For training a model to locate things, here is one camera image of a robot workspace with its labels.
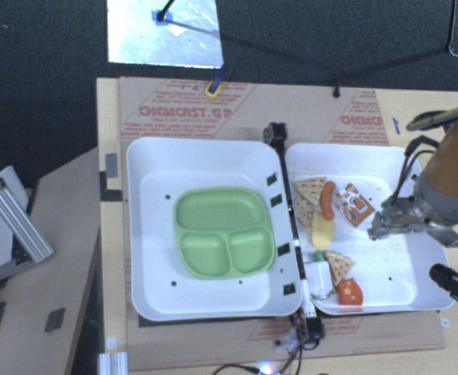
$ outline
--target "red package with star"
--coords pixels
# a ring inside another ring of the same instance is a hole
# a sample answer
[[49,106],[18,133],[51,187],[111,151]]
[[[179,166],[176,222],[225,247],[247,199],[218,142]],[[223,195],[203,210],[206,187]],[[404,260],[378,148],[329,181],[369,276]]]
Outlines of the red package with star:
[[344,279],[335,287],[339,305],[362,305],[363,291],[353,278]]

